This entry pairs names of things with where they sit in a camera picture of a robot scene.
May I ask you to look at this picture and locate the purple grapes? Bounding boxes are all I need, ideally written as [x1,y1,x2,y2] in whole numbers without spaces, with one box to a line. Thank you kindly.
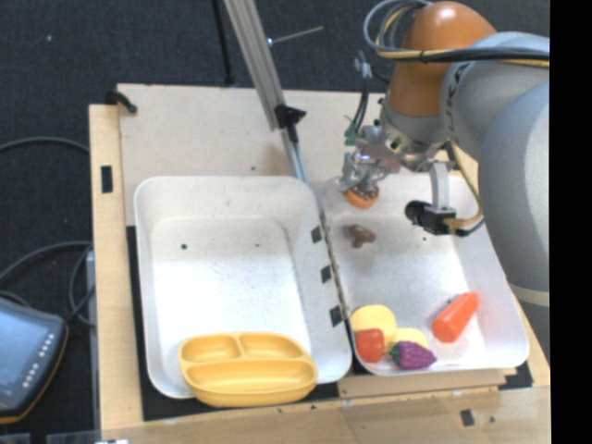
[388,340,438,371]

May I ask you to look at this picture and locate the large yellow rounded block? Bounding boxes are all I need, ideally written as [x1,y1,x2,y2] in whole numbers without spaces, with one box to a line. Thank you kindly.
[349,303,399,342]

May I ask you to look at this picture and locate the yellow divided plate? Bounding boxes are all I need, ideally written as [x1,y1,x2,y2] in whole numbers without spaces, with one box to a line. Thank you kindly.
[177,331,320,409]

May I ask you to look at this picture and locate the red toy pepper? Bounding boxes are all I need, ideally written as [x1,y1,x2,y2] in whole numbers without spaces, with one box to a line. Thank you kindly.
[354,327,387,364]

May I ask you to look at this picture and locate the white plastic tray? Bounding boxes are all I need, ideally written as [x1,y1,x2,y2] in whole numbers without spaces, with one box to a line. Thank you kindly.
[133,175,353,400]
[318,172,531,377]

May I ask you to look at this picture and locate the orange and brown doughnut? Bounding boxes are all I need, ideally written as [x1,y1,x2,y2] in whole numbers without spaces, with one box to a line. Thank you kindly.
[344,186,380,210]

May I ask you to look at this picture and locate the orange carrot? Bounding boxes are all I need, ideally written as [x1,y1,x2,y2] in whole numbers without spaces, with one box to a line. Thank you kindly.
[431,291,481,344]

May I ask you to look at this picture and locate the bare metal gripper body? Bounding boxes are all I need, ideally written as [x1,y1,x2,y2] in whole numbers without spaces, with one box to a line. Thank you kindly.
[344,117,449,176]

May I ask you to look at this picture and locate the pale wood board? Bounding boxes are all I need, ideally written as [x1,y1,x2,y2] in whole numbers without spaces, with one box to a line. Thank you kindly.
[115,83,519,400]

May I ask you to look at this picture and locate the brown toy mushroom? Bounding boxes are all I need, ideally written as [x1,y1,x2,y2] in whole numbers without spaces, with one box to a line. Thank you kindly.
[341,223,377,250]

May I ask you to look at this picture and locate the small yellow rounded block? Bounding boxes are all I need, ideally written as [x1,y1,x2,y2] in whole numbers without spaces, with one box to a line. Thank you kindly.
[387,327,429,354]

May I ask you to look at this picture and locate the black cylinder on white bracket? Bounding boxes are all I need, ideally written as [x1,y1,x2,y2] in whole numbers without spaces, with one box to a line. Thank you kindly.
[404,161,459,236]

